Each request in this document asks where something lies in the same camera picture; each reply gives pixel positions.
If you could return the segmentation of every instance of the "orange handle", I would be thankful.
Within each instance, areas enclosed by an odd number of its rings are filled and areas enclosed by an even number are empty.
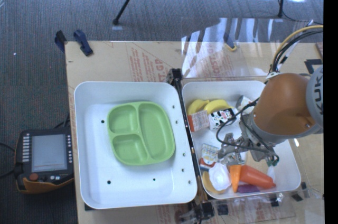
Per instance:
[[[240,181],[260,186],[264,189],[269,189],[276,186],[273,179],[269,175],[266,175],[265,173],[262,173],[259,170],[256,170],[255,168],[248,165],[242,166]]]

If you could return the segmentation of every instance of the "table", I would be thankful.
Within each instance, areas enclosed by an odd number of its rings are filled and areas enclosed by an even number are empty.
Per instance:
[[[78,84],[84,81],[156,81],[163,82],[171,68],[182,68],[184,60],[191,60],[196,54],[184,53],[182,56],[183,44],[181,42],[121,42],[121,41],[89,41],[93,54],[85,56],[78,42],[65,43],[65,63],[67,68],[69,107],[71,118],[71,131],[73,139],[74,177],[76,185],[76,200],[79,223],[180,223],[178,217],[188,212],[187,204],[171,204],[165,206],[119,208],[109,210],[86,210],[85,203],[80,194],[79,162],[77,151],[76,121],[74,109],[74,90]],[[257,80],[264,81],[265,76],[261,73],[268,69],[273,54],[278,47],[277,43],[241,43],[237,48],[237,55],[240,55],[242,62],[245,62],[245,69],[249,75]],[[227,67],[232,63],[231,53]],[[315,43],[300,43],[288,58],[283,66],[284,72],[306,72],[305,61],[318,62],[320,55]],[[229,76],[220,78],[218,73],[227,72],[223,69],[224,60],[216,57],[213,66],[217,64],[218,70],[211,72],[193,72],[196,63],[190,61],[190,68],[182,71],[193,78],[185,78],[185,82],[198,79],[205,79],[204,74],[210,75],[208,80],[235,80],[248,79],[245,77]],[[294,193],[293,198],[286,198],[283,204],[283,211],[280,215],[274,215],[272,211],[264,208],[255,208],[255,203],[245,201],[246,213],[238,211],[237,205],[232,204],[229,209],[233,212],[219,215],[217,210],[213,218],[207,223],[247,223],[250,219],[271,220],[265,223],[324,223],[324,200],[321,198],[324,193],[324,157],[323,157],[323,134],[310,135],[298,139],[299,145],[293,147],[302,180],[306,181],[307,189],[305,196]]]

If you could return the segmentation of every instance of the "white tray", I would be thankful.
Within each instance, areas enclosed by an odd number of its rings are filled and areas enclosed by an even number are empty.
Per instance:
[[[80,190],[94,209],[186,203],[197,193],[180,100],[164,82],[84,82],[74,92]],[[145,166],[119,162],[109,144],[107,114],[113,106],[152,101],[168,114],[175,152],[168,160]]]
[[[228,104],[235,107],[237,99],[241,95],[245,95],[249,99],[255,100],[260,96],[264,86],[264,83],[260,81],[190,82],[183,87],[182,96],[186,107],[197,98],[203,100],[224,99],[228,102]],[[241,136],[239,118],[232,125],[225,126],[221,130],[219,138],[224,139],[225,134],[229,132],[233,132],[233,137],[235,139]],[[201,158],[201,149],[203,143],[207,143],[218,148],[221,147],[221,143],[216,139],[215,135],[216,130],[209,130],[208,128],[192,132],[193,144],[198,160]],[[273,167],[275,172],[274,182],[276,183],[276,187],[253,193],[234,193],[232,187],[229,187],[223,194],[209,192],[206,189],[205,191],[215,199],[229,199],[258,194],[286,192],[297,189],[301,183],[301,174],[299,172],[289,141],[286,140],[283,143],[276,145],[275,152],[280,157],[277,166]],[[245,158],[246,154],[248,154],[248,152],[242,153],[241,155],[243,155]]]

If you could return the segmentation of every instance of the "purple object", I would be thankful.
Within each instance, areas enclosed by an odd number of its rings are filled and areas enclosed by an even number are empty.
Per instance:
[[[252,184],[241,184],[237,187],[237,192],[239,193],[252,193],[252,192],[260,192],[258,187]]]

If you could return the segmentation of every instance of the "black clip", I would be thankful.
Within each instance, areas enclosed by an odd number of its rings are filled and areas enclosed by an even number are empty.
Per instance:
[[[83,31],[81,30],[76,30],[74,32],[74,37],[76,39],[77,42],[79,42],[81,44],[80,49],[82,50],[82,52],[86,55],[89,56],[93,53],[92,49],[89,46],[89,43],[86,39],[86,35],[84,34]]]
[[[64,53],[64,43],[66,42],[66,38],[64,37],[62,31],[58,31],[55,36],[55,44],[61,49],[61,51]]]

